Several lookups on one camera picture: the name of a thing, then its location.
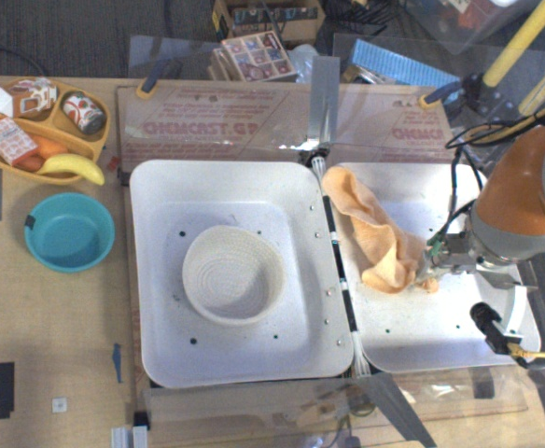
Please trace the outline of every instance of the food can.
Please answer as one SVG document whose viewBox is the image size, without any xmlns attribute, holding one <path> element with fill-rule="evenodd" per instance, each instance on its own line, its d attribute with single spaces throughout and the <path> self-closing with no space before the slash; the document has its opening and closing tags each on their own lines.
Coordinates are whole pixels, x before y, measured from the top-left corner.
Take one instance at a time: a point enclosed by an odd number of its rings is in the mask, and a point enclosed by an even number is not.
<svg viewBox="0 0 545 448">
<path fill-rule="evenodd" d="M 95 134 L 105 124 L 105 113 L 82 91 L 76 91 L 67 96 L 63 100 L 62 108 L 84 134 Z"/>
</svg>

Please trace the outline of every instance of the blue bowl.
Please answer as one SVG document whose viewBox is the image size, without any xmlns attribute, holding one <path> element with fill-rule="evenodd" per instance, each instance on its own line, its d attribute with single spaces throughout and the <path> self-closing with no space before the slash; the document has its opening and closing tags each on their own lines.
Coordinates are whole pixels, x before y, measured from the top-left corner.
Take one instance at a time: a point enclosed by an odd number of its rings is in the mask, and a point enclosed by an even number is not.
<svg viewBox="0 0 545 448">
<path fill-rule="evenodd" d="M 106 257 L 115 240 L 115 224 L 95 199 L 65 192 L 32 210 L 24 236 L 32 255 L 44 265 L 61 273 L 78 273 Z"/>
</svg>

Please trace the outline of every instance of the orange towel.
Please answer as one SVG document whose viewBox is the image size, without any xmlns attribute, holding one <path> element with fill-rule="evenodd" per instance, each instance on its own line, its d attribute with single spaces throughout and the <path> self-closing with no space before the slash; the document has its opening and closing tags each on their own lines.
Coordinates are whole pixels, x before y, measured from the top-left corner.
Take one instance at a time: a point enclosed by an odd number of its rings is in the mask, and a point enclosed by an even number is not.
<svg viewBox="0 0 545 448">
<path fill-rule="evenodd" d="M 351 218 L 356 241 L 372 264 L 363 272 L 362 282 L 389 294 L 413 284 L 426 241 L 399 228 L 374 193 L 350 170 L 337 166 L 328 169 L 322 188 L 337 210 Z M 428 279 L 422 287 L 435 292 L 438 282 Z"/>
</svg>

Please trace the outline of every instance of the table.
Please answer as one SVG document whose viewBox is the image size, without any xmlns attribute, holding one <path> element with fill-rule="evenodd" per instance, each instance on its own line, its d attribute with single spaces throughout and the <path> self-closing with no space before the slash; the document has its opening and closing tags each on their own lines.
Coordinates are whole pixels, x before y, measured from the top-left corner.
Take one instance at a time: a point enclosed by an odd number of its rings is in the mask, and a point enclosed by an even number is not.
<svg viewBox="0 0 545 448">
<path fill-rule="evenodd" d="M 13 78 L 0 77 L 0 84 Z M 139 82 L 58 79 L 102 98 L 114 117 L 117 87 Z M 117 122 L 113 124 L 98 160 L 103 168 L 118 155 Z M 134 284 L 127 265 L 126 189 L 115 171 L 105 169 L 105 178 L 100 188 L 86 181 L 57 187 L 3 172 L 0 363 L 15 363 L 15 410 L 8 419 L 0 419 L 0 448 L 108 446 L 112 427 L 129 427 L 133 422 L 136 396 L 130 287 Z M 27 213 L 44 198 L 63 191 L 83 192 L 98 199 L 115 220 L 112 251 L 84 273 L 46 269 L 28 253 L 23 240 Z M 121 347 L 121 383 L 112 360 L 115 343 Z M 515 374 L 527 411 L 425 422 L 438 445 L 545 448 L 545 415 L 538 392 L 523 371 Z M 53 413 L 52 401 L 60 397 L 67 399 L 67 410 Z M 382 446 L 394 441 L 395 429 L 355 427 L 354 434 L 364 446 Z M 404 441 L 391 446 L 419 444 Z"/>
</svg>

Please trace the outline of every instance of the toy banana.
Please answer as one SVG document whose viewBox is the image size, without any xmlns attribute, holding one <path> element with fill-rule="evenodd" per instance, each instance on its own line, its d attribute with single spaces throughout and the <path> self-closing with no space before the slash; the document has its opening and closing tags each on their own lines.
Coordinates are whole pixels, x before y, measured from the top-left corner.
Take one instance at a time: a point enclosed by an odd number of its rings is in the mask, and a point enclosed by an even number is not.
<svg viewBox="0 0 545 448">
<path fill-rule="evenodd" d="M 36 171 L 37 175 L 47 173 L 73 173 L 81 175 L 90 182 L 102 186 L 105 183 L 105 175 L 98 165 L 79 154 L 57 154 L 48 158 L 42 167 Z"/>
</svg>

